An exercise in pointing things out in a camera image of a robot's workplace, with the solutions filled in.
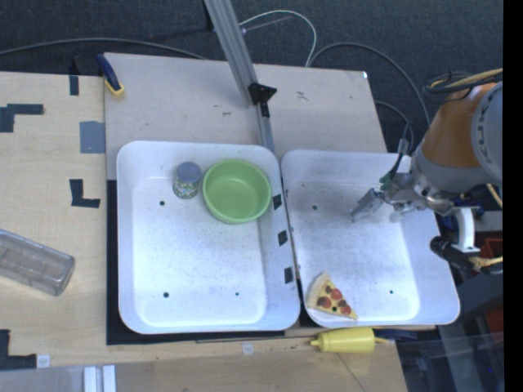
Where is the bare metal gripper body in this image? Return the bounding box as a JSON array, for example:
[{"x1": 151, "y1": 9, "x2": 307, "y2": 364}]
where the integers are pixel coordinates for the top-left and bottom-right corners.
[{"x1": 382, "y1": 172, "x2": 456, "y2": 220}]

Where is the white plastic tray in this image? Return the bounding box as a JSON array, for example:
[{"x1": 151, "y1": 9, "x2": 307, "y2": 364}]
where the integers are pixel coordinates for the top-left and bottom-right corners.
[
  {"x1": 116, "y1": 140, "x2": 302, "y2": 336},
  {"x1": 279, "y1": 149, "x2": 462, "y2": 330}
]

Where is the toy pizza slice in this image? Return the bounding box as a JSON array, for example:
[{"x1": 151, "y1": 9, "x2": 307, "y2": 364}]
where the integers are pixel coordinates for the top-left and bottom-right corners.
[{"x1": 305, "y1": 270, "x2": 359, "y2": 322}]

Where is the green bowl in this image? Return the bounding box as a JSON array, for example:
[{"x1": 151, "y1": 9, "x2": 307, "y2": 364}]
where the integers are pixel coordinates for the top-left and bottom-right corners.
[{"x1": 202, "y1": 158, "x2": 274, "y2": 225}]

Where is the yellow squeeze bottle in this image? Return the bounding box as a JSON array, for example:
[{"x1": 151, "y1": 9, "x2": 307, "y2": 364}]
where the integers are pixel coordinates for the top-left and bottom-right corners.
[{"x1": 309, "y1": 326, "x2": 390, "y2": 354}]

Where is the small green patterned can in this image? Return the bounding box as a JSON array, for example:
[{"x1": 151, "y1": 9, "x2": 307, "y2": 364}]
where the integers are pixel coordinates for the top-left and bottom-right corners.
[{"x1": 172, "y1": 161, "x2": 203, "y2": 201}]

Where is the clear plastic bottle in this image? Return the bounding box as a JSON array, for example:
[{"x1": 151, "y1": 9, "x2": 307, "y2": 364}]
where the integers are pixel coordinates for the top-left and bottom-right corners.
[{"x1": 0, "y1": 228, "x2": 77, "y2": 297}]

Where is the black cylinder on white bracket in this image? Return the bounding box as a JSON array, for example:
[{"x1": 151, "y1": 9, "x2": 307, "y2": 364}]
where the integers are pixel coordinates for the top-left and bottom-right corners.
[{"x1": 429, "y1": 206, "x2": 484, "y2": 270}]

